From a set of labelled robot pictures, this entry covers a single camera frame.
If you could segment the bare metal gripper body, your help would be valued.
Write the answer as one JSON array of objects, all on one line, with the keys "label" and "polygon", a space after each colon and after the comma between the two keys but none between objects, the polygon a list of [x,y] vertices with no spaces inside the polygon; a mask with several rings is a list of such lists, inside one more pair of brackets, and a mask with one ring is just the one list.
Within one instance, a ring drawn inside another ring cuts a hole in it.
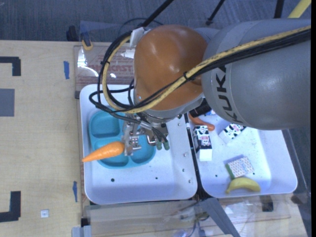
[{"label": "bare metal gripper body", "polygon": [[149,145],[168,145],[168,129],[165,122],[150,122],[150,120],[140,119],[139,117],[127,117],[123,122],[122,141],[132,142],[132,136],[139,136]]}]

